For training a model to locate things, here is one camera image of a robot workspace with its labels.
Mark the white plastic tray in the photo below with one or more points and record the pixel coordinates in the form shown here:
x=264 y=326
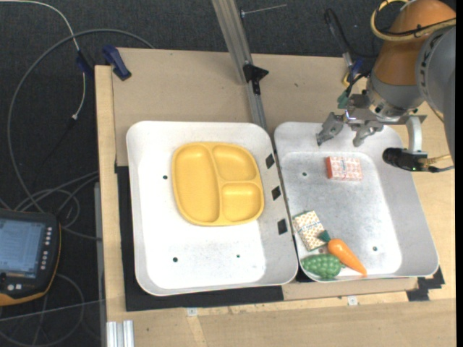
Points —
x=361 y=208
x=162 y=251

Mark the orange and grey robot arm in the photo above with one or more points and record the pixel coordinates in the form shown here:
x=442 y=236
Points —
x=408 y=56

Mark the black cylinder on white bracket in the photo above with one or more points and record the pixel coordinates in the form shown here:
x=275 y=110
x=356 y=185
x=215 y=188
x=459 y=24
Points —
x=407 y=154

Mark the yellow divided plate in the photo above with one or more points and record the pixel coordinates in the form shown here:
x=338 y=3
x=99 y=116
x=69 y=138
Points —
x=202 y=186

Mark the orange and white carton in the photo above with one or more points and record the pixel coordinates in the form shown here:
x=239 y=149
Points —
x=343 y=168

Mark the orange carrot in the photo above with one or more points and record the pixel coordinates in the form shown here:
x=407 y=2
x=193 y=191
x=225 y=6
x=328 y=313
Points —
x=345 y=255

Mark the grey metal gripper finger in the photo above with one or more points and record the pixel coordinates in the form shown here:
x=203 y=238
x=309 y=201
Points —
x=328 y=128
x=364 y=133

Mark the pale wood board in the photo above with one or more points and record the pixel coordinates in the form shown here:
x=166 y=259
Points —
x=202 y=96

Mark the green grapes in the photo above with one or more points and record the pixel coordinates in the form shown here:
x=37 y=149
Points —
x=322 y=265

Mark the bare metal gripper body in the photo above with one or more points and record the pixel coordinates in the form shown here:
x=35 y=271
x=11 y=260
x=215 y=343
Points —
x=365 y=108

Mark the yellow patterned white carton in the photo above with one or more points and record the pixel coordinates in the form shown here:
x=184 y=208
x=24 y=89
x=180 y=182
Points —
x=308 y=228

